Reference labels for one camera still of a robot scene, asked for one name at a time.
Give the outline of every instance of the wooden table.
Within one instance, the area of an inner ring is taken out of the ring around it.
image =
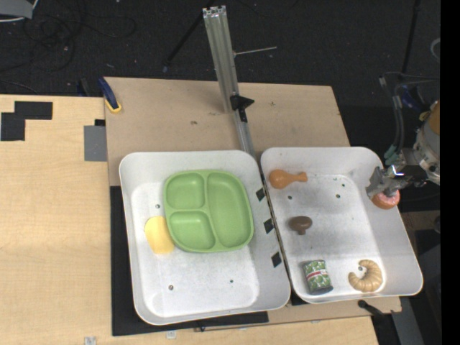
[[[117,185],[114,176],[116,160],[127,151],[127,144],[136,149],[135,144],[127,141],[132,132],[138,134],[139,130],[134,129],[136,127],[149,131],[156,126],[155,134],[159,139],[173,137],[167,131],[158,130],[162,129],[161,124],[154,121],[149,126],[142,121],[138,121],[136,126],[127,121],[122,126],[121,119],[123,116],[128,119],[127,114],[132,115],[129,104],[133,101],[146,103],[139,99],[140,93],[149,99],[150,106],[164,110],[162,106],[172,106],[171,100],[168,104],[168,101],[159,99],[164,93],[177,91],[183,94],[185,91],[189,92],[189,97],[198,98],[198,102],[211,104],[207,102],[211,101],[210,98],[217,102],[211,105],[212,109],[203,107],[197,113],[182,114],[187,131],[181,133],[176,145],[167,143],[168,148],[180,150],[180,143],[188,142],[187,134],[199,126],[208,126],[206,134],[213,138],[211,124],[219,128],[221,134],[226,133],[223,129],[232,132],[233,124],[227,120],[225,126],[222,126],[225,121],[213,123],[216,118],[226,118],[219,110],[217,83],[176,80],[165,83],[163,80],[125,78],[107,80],[122,102],[121,114],[107,112],[102,98],[0,96],[0,112],[13,112],[15,101],[53,102],[52,120],[26,120],[24,141],[0,142],[2,344],[84,344],[86,336],[95,336],[98,345],[171,344],[172,340],[166,339],[164,332],[121,337],[111,335],[109,186]],[[259,103],[247,111],[250,124],[254,125],[251,132],[258,153],[271,144],[280,145],[286,140],[283,128],[278,131],[278,137],[270,135],[273,123],[267,123],[267,120],[270,121],[270,116],[283,120],[285,114],[281,110],[291,106],[289,97],[297,98],[299,94],[306,93],[301,101],[308,113],[297,115],[303,117],[305,124],[299,124],[297,119],[290,122],[289,128],[292,134],[302,134],[304,127],[311,129],[299,146],[303,147],[304,143],[310,146],[348,145],[329,87],[298,86],[289,89],[272,86],[275,85],[240,84],[243,96],[259,99]],[[267,111],[268,115],[260,116],[257,109],[262,113]],[[318,109],[323,109],[322,116],[318,115]],[[291,111],[299,113],[294,107]],[[156,118],[168,116],[164,111],[155,113],[162,114],[154,116]],[[104,118],[107,121],[109,161],[85,161],[83,127],[94,125],[95,119]],[[325,121],[326,124],[332,121],[335,124],[333,129],[321,128]],[[266,124],[264,131],[258,125],[262,122]],[[113,142],[117,129],[125,134],[119,138],[118,148]],[[329,140],[324,137],[325,133],[332,134]],[[225,147],[232,149],[237,146],[237,141],[233,140],[226,142]],[[155,144],[144,143],[143,149],[136,150],[156,150],[156,147]],[[190,145],[190,148],[200,149],[197,144]],[[399,298],[373,298],[368,301],[386,313],[400,311]],[[203,333],[192,329],[180,330],[174,343],[299,344],[309,341],[314,344],[377,344],[368,312],[357,308],[356,303],[288,305],[270,312],[269,318],[268,324],[247,326],[245,329],[211,328]]]

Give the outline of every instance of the green plate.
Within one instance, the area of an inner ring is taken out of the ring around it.
[[[166,223],[175,244],[188,252],[240,249],[254,234],[243,183],[220,170],[182,171],[163,189]]]

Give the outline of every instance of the blue and yellow clamp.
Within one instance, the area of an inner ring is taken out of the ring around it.
[[[102,95],[105,98],[106,106],[111,113],[116,114],[121,111],[121,105],[116,100],[114,92],[110,88],[109,84],[104,78],[98,79],[98,86],[102,91]]]

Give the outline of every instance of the white tray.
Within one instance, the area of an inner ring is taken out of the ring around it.
[[[383,210],[368,198],[365,188],[378,156],[363,147],[271,148],[262,154],[277,230],[294,291],[309,303],[374,296],[414,295],[423,277],[399,210]],[[297,174],[305,171],[306,183],[284,189],[270,185],[275,169]],[[295,216],[309,216],[313,225],[301,236],[288,227]],[[324,259],[333,290],[311,295],[302,263]],[[358,262],[372,259],[382,269],[383,284],[375,293],[356,291],[350,272],[360,276]]]
[[[244,184],[254,219],[254,236],[242,249],[219,253],[190,253],[176,247],[155,254],[145,238],[144,225],[164,216],[162,189],[173,173],[185,170],[224,170]],[[285,265],[267,198],[256,192],[262,180],[255,160],[242,151],[136,152],[119,167],[126,215],[134,306],[154,325],[283,307],[290,297]]]

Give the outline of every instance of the green soda can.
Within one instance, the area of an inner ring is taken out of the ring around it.
[[[331,278],[326,269],[326,261],[324,259],[305,262],[302,268],[311,295],[326,294],[334,288],[331,284]]]

